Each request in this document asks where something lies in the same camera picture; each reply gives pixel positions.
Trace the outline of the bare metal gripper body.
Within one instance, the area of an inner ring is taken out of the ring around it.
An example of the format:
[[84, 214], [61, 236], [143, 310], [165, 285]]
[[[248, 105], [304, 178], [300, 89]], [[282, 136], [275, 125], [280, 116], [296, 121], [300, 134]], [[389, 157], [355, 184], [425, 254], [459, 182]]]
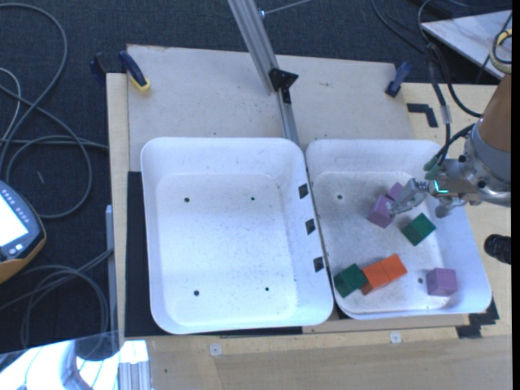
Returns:
[[478, 205], [511, 206], [511, 149], [500, 149], [480, 135], [466, 138], [458, 158], [433, 157], [428, 179], [435, 194]]

